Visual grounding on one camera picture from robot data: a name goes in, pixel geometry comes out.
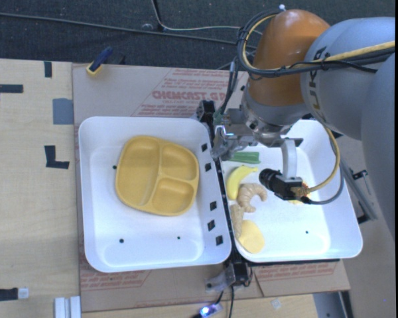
toy banana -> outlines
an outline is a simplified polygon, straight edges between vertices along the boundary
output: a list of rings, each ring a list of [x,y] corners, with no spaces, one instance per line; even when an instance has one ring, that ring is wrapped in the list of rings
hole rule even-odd
[[[239,192],[240,182],[246,178],[246,176],[250,175],[250,173],[256,171],[258,171],[258,167],[241,165],[228,176],[226,191],[229,199],[236,200],[237,193]]]

